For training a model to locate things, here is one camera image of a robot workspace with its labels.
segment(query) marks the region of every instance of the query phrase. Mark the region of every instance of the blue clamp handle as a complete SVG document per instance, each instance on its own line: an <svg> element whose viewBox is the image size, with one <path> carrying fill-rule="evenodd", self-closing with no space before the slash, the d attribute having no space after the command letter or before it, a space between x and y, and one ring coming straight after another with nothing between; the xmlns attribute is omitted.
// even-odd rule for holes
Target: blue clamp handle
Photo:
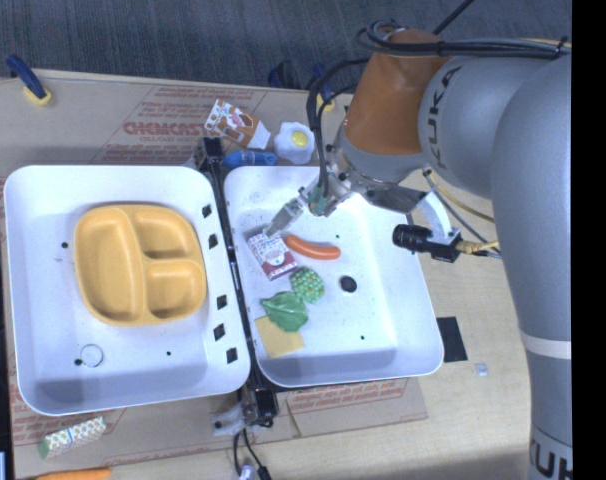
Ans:
<svg viewBox="0 0 606 480"><path fill-rule="evenodd" d="M34 71L23 61L18 55L12 54L7 58L7 65L25 84L34 96L39 100L47 97L45 88L39 82L39 79L34 74Z"/></svg>

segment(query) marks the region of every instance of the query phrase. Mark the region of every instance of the small package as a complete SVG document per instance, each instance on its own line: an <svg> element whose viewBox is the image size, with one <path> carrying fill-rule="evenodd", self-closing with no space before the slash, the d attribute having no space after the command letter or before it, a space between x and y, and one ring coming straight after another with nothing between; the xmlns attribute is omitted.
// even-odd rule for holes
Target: small package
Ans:
<svg viewBox="0 0 606 480"><path fill-rule="evenodd" d="M270 132L256 117L221 99L210 111L205 129L244 148L265 149Z"/></svg>
<svg viewBox="0 0 606 480"><path fill-rule="evenodd" d="M284 276L297 266L281 237L268 238L265 233L259 233L250 237L247 243L270 281Z"/></svg>
<svg viewBox="0 0 606 480"><path fill-rule="evenodd" d="M44 459L51 459L73 448L96 441L103 435L105 429L103 416L99 416L58 432L53 432L41 441L39 453Z"/></svg>

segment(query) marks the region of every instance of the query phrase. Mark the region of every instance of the cardboard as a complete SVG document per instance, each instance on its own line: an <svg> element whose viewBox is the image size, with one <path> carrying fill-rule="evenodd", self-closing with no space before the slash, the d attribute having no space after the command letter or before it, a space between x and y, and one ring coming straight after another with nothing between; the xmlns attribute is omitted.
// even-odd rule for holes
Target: cardboard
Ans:
<svg viewBox="0 0 606 480"><path fill-rule="evenodd" d="M52 93L38 106L19 79L0 78L0 235L7 264L3 185L31 164L183 165L207 136L205 121L217 99L242 108L270 132L284 121L306 122L307 93L281 89L35 70ZM345 113L324 115L333 137ZM227 141L225 151L239 146ZM266 150L273 149L270 139ZM210 414L229 410L236 394L52 418L34 412L19 393L14 355L9 273L3 272L14 469L19 479L46 472L131 464L232 446L212 432ZM304 438L427 418L417 379L385 380L279 393L280 414L259 443ZM53 432L102 417L100 439L45 461L39 443Z"/></svg>

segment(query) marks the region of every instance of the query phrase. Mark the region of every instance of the yellow divided plate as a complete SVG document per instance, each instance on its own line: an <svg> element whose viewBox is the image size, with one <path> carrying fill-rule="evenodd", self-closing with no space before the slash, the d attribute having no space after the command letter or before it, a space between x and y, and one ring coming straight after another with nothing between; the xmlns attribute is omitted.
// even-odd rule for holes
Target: yellow divided plate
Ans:
<svg viewBox="0 0 606 480"><path fill-rule="evenodd" d="M174 210L122 204L94 208L76 225L76 276L90 312L123 326L184 318L205 301L201 246Z"/></svg>

